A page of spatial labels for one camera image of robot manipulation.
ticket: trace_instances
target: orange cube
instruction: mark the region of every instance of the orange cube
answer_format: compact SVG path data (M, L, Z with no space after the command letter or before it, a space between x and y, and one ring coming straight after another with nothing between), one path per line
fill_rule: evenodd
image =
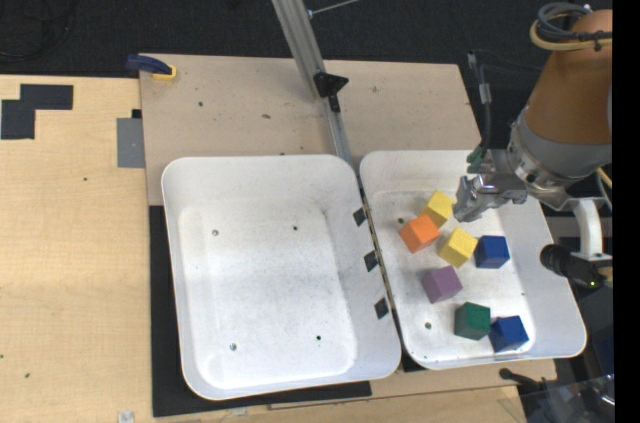
M440 230L429 215L420 215L407 222L400 230L400 237L411 253L418 252L440 236Z

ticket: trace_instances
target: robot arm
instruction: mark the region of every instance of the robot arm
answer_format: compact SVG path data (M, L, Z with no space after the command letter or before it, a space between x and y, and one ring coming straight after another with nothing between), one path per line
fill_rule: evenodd
M568 31L551 23L576 14L579 19ZM570 259L602 266L606 255L595 210L605 200L573 198L567 189L612 161L612 28L609 9L591 11L572 4L540 9L530 35L551 54L512 125L507 149L487 150L472 162L469 172L476 175L460 179L453 207L458 221L479 219L487 209L510 201L522 204L531 195L556 211L573 211L582 250ZM549 251L542 260L548 268L555 265ZM585 279L591 285L588 275Z

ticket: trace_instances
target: blue clamp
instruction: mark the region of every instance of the blue clamp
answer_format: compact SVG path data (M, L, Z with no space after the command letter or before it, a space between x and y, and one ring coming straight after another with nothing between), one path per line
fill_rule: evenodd
M125 68L132 71L145 71L151 73L156 80L172 80L176 76L176 67L171 64L147 57L146 55L129 55Z

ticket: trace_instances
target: black mat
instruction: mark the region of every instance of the black mat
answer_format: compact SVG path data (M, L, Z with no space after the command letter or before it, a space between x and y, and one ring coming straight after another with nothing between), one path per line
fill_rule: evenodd
M151 354L154 417L265 405L371 396L369 382L297 389L234 400L209 401L196 395L182 375L171 258L162 206L149 208L151 233Z

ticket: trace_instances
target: green cube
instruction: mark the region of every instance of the green cube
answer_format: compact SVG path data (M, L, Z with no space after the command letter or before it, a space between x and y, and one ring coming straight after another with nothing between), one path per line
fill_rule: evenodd
M465 302L456 309L454 334L479 341L491 330L491 309Z

